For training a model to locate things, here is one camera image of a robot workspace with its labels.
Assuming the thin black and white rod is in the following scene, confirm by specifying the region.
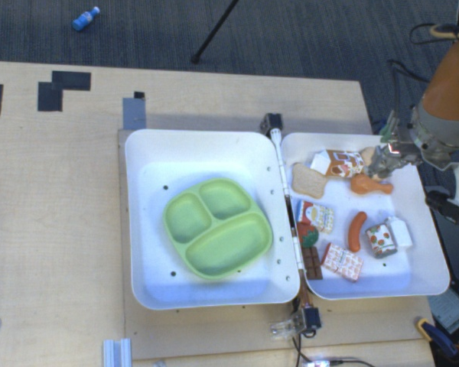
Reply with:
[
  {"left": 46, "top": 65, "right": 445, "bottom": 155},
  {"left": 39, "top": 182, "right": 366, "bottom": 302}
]
[{"left": 269, "top": 127, "right": 313, "bottom": 310}]

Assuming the tan round biscuit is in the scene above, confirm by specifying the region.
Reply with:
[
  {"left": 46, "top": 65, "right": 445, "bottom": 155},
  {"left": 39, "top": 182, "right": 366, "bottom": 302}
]
[{"left": 359, "top": 145, "right": 379, "bottom": 167}]

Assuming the tan bread slice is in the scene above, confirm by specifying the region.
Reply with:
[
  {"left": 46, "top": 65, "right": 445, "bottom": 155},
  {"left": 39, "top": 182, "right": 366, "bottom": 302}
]
[{"left": 291, "top": 162, "right": 327, "bottom": 200}]

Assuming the orange sausage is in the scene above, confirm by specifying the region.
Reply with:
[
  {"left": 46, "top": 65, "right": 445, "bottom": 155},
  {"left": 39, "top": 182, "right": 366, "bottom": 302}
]
[{"left": 347, "top": 210, "right": 369, "bottom": 254}]

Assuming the white plastic tray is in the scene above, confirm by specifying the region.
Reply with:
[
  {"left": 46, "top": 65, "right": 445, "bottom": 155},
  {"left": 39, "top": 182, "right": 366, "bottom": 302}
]
[
  {"left": 281, "top": 132, "right": 452, "bottom": 301},
  {"left": 124, "top": 128, "right": 301, "bottom": 311}
]

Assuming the red strawberry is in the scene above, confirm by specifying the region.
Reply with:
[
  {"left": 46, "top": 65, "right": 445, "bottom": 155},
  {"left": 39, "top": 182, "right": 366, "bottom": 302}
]
[{"left": 296, "top": 222, "right": 320, "bottom": 249}]

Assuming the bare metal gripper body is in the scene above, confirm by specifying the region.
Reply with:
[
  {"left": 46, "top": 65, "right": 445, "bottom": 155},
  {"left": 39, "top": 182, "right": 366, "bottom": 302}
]
[{"left": 382, "top": 127, "right": 459, "bottom": 171}]

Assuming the white packet with orange print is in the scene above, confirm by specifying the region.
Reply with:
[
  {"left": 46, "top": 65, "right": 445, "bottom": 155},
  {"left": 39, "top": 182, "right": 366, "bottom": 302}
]
[{"left": 321, "top": 242, "right": 365, "bottom": 284}]

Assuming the orange chicken drumstick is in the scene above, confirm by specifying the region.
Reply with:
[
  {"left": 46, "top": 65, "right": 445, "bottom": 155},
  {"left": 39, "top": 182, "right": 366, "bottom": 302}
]
[{"left": 350, "top": 173, "right": 395, "bottom": 196}]

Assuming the brown chocolate bar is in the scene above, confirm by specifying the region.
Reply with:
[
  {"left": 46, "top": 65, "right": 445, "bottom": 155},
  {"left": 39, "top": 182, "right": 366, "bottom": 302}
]
[{"left": 301, "top": 245, "right": 324, "bottom": 281}]

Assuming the white carton with red print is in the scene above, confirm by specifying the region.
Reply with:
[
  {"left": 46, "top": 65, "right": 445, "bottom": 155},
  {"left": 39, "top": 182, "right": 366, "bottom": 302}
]
[{"left": 364, "top": 216, "right": 414, "bottom": 259}]

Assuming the white carton with yellow print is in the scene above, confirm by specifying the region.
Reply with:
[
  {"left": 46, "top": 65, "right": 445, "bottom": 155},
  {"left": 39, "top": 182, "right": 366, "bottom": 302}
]
[{"left": 295, "top": 200, "right": 335, "bottom": 235}]

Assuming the blue bottle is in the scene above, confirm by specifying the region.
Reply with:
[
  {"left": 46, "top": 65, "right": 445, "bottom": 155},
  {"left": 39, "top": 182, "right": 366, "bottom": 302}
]
[{"left": 71, "top": 5, "right": 102, "bottom": 33}]

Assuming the green divided plate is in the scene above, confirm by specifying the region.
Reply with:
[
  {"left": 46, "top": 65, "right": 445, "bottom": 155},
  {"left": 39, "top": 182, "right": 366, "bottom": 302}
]
[{"left": 162, "top": 177, "right": 274, "bottom": 281}]

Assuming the black tripod leg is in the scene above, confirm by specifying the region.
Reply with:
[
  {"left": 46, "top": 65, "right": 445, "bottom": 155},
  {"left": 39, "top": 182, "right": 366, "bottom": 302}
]
[{"left": 190, "top": 0, "right": 259, "bottom": 65}]

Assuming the brown and white carton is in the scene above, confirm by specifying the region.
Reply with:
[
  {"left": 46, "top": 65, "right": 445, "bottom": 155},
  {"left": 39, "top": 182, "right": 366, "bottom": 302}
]
[{"left": 309, "top": 148, "right": 366, "bottom": 179}]

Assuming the black cylinder on white bracket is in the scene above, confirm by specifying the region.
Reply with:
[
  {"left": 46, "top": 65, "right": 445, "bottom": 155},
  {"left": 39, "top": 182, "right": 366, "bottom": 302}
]
[{"left": 424, "top": 161, "right": 459, "bottom": 226}]

